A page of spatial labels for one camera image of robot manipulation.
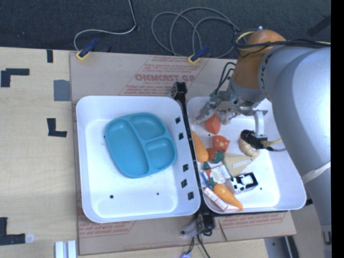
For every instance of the thin black rod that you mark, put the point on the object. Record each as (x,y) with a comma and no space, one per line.
(188,122)

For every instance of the orange red wedge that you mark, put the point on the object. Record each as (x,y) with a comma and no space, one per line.
(213,124)

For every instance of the white and red packet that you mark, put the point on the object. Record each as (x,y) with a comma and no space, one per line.
(214,198)

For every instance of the white plastic tray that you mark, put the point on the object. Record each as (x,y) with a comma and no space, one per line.
(274,176)
(134,197)

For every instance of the beige cheese wedge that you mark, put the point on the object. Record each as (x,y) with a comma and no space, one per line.
(236,164)

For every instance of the black and white milk carton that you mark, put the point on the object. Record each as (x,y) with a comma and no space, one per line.
(243,184)

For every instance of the blue divided plate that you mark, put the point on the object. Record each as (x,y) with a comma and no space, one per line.
(129,146)

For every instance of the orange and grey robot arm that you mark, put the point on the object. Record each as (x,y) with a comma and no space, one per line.
(295,95)

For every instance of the white and orange carton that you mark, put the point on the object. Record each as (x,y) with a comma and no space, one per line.
(218,174)

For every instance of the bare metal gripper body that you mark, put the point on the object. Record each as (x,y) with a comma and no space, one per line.
(228,103)

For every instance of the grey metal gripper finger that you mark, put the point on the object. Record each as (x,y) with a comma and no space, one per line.
(203,114)
(226,118)

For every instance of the orange carrot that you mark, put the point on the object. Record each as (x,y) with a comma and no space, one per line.
(228,195)
(200,147)

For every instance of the brown cardboard board red print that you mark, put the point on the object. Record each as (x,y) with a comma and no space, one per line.
(113,71)

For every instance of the red strawberry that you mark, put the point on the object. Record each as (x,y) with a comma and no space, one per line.
(215,156)

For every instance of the beige croissant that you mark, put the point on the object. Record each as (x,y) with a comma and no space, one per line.
(248,150)

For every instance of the black cylinder on white bracket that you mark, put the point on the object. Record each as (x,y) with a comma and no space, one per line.
(251,138)

